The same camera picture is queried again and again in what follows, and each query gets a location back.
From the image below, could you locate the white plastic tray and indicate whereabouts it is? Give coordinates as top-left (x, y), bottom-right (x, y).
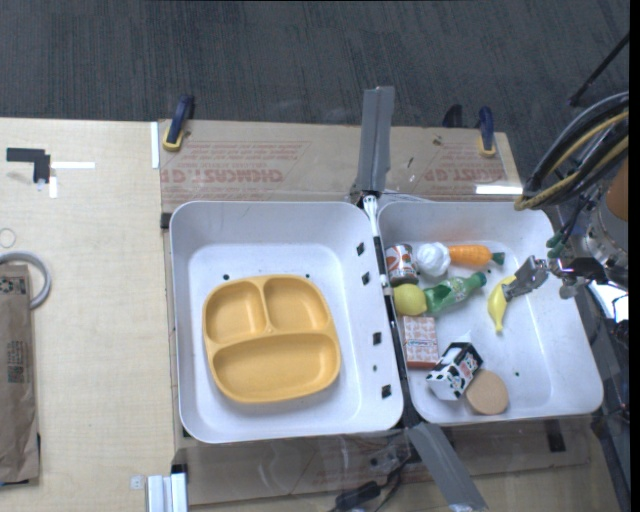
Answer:
top-left (168, 200), bottom-right (405, 445)
top-left (375, 199), bottom-right (605, 427)

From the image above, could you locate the green plastic bottle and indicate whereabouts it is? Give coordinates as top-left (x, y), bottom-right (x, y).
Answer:
top-left (422, 271), bottom-right (488, 316)

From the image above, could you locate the yellow lemon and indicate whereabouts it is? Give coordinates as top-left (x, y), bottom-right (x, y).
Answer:
top-left (392, 282), bottom-right (428, 317)

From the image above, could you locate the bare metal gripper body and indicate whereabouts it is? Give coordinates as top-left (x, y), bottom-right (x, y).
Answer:
top-left (547, 224), bottom-right (630, 290)

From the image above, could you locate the white round toy food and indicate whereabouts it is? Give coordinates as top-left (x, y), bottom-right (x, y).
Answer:
top-left (415, 241), bottom-right (452, 278)

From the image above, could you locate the tan round biscuit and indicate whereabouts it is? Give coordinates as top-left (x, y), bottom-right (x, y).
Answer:
top-left (464, 369), bottom-right (510, 416)

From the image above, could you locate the orange carrot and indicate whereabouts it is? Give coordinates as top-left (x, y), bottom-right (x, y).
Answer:
top-left (447, 243), bottom-right (506, 268)

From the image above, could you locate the yellow divided plate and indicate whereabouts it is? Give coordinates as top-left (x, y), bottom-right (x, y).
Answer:
top-left (201, 273), bottom-right (343, 404)

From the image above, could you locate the white tape ring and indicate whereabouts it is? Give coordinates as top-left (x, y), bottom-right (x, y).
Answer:
top-left (0, 251), bottom-right (53, 310)

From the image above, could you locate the brown paper bag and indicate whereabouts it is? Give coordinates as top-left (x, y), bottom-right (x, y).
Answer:
top-left (0, 263), bottom-right (41, 484)

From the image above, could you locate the brown cardboard board red print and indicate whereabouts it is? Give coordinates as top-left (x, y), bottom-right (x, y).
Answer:
top-left (157, 118), bottom-right (594, 505)

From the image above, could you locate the orange and white can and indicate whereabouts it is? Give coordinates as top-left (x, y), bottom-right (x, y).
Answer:
top-left (384, 243), bottom-right (420, 287)

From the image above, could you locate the black and white cow carton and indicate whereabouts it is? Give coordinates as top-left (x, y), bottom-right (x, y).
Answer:
top-left (425, 342), bottom-right (485, 402)

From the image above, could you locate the yellow banana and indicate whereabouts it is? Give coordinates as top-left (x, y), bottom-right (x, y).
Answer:
top-left (487, 274), bottom-right (519, 334)

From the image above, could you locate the orange and white packet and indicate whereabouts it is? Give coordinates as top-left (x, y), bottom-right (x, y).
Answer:
top-left (401, 315), bottom-right (441, 371)

